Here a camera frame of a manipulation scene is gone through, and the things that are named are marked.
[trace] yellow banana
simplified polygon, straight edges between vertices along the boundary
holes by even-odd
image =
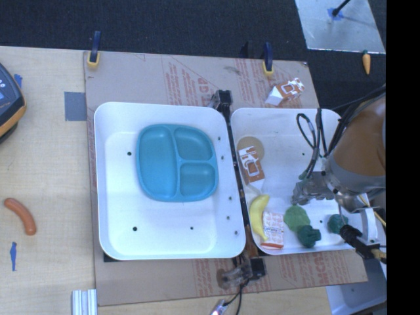
[[[268,239],[264,233],[263,211],[267,206],[269,199],[270,196],[266,194],[257,196],[249,206],[249,222],[251,223],[252,231],[258,234],[263,241]]]

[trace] hot dog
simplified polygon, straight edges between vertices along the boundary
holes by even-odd
[[[22,222],[24,223],[25,233],[29,236],[34,235],[37,232],[35,221],[30,211],[17,199],[7,198],[5,199],[5,207],[16,213]]]

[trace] toy carrot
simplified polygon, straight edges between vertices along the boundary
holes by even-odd
[[[369,73],[370,73],[370,55],[368,54],[367,50],[363,50],[362,62],[363,62],[363,67],[365,68],[366,74],[369,75]]]

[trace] wooden table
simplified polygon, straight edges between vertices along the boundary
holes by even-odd
[[[1,314],[72,313],[76,289],[95,288],[86,121],[66,121],[64,93],[85,92],[83,51],[0,47],[0,63],[22,76],[28,109],[0,144],[0,200],[13,197],[34,215],[27,236],[1,205]],[[12,270],[12,243],[17,244]],[[104,306],[99,314],[207,314],[220,297]],[[235,314],[236,303],[226,311]],[[241,315],[329,314],[324,287],[250,293]]]

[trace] black floor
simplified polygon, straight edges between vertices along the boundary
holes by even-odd
[[[386,49],[387,0],[368,1]],[[366,75],[358,53],[308,50],[295,0],[0,0],[0,26],[0,45],[16,47],[87,50],[100,30],[103,51],[239,57],[268,41],[275,60],[308,62],[322,108],[386,83],[385,54]]]

